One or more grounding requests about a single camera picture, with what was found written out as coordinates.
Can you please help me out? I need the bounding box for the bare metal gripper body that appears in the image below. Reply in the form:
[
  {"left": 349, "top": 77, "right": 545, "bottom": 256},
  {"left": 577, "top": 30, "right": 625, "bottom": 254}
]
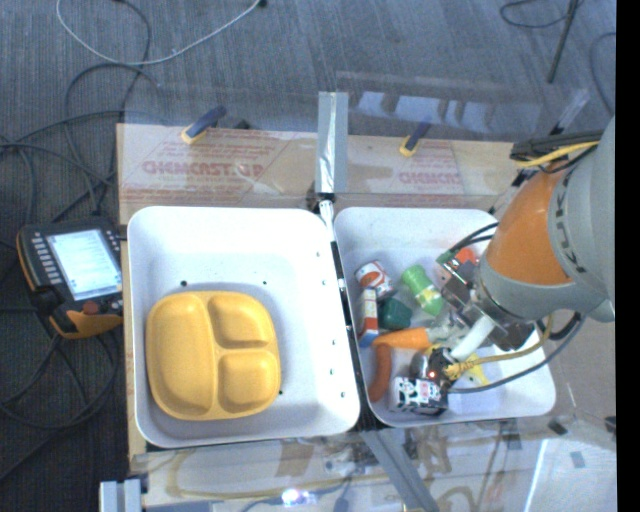
[{"left": 433, "top": 256, "right": 535, "bottom": 352}]

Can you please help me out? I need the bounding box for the green plastic bottle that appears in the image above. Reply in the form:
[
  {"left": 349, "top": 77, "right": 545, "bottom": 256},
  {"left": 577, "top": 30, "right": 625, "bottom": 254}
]
[{"left": 400, "top": 264, "right": 447, "bottom": 318}]

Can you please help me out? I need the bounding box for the orange carrot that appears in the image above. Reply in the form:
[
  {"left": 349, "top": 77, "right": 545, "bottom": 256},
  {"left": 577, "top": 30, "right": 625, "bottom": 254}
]
[{"left": 371, "top": 325, "right": 450, "bottom": 352}]

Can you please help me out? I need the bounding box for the white plastic tray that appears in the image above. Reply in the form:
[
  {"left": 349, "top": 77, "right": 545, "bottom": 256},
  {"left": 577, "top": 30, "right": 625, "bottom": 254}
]
[
  {"left": 332, "top": 206, "right": 558, "bottom": 429},
  {"left": 126, "top": 205, "right": 362, "bottom": 449}
]

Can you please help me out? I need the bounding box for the orange and white can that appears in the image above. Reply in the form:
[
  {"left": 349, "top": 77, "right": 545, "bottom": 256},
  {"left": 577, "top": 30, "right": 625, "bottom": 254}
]
[{"left": 354, "top": 260, "right": 397, "bottom": 302}]

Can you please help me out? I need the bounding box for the white red blue carton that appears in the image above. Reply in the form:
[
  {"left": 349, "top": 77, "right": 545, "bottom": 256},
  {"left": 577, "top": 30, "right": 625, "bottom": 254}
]
[{"left": 355, "top": 287, "right": 380, "bottom": 349}]

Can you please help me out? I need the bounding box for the orange sausage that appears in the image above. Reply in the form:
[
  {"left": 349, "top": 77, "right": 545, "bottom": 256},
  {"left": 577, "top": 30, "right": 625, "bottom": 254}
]
[{"left": 367, "top": 344, "right": 394, "bottom": 404}]

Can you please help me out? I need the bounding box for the black and white cow carton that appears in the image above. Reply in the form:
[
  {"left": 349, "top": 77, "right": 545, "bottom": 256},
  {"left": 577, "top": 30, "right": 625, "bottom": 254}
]
[{"left": 389, "top": 375, "right": 449, "bottom": 417}]

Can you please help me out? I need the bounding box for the yellow divided plate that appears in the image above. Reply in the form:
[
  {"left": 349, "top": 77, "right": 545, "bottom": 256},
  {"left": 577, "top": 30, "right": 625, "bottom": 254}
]
[{"left": 144, "top": 290, "right": 283, "bottom": 422}]

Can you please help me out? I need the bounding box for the brown cardboard board red print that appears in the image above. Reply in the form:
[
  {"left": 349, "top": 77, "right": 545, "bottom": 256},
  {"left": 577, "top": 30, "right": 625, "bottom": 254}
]
[{"left": 115, "top": 122, "right": 522, "bottom": 462}]

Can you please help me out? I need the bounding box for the black cylinder on white bracket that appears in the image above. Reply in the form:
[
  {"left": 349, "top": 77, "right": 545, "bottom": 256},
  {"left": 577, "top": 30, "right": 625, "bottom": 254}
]
[{"left": 424, "top": 314, "right": 497, "bottom": 390}]

